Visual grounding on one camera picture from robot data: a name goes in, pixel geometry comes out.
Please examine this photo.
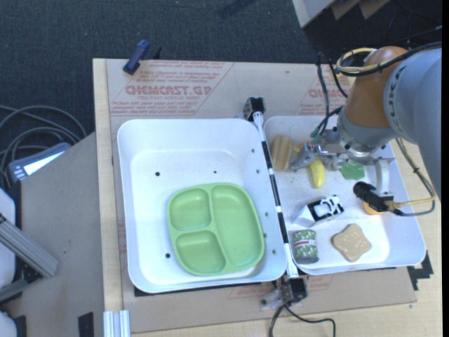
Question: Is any green and red can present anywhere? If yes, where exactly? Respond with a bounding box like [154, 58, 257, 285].
[292, 229, 320, 264]

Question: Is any green toy lettuce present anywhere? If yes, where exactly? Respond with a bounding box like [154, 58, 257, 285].
[339, 160, 366, 181]

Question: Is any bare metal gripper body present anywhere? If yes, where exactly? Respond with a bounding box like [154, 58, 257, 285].
[304, 128, 382, 165]

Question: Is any thin black and white rod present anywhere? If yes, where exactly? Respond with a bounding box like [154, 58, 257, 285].
[252, 110, 300, 279]

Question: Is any tan biscuit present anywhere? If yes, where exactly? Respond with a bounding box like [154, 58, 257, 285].
[331, 223, 373, 263]

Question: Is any green divided plate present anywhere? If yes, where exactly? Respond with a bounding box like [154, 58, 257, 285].
[166, 182, 266, 277]

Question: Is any yellow banana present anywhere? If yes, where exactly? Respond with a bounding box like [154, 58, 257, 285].
[308, 157, 326, 190]

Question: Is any brown cardboard board red print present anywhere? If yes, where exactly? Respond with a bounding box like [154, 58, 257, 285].
[105, 58, 418, 333]

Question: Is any orange round toy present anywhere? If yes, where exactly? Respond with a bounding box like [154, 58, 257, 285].
[363, 201, 387, 216]

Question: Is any white plastic tray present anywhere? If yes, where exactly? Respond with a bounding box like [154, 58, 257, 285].
[262, 114, 427, 276]
[116, 117, 290, 293]

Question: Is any tan toy bread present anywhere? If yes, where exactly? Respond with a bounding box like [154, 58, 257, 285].
[269, 134, 294, 172]

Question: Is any black and white carton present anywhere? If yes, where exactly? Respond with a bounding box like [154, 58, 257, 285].
[293, 194, 345, 228]

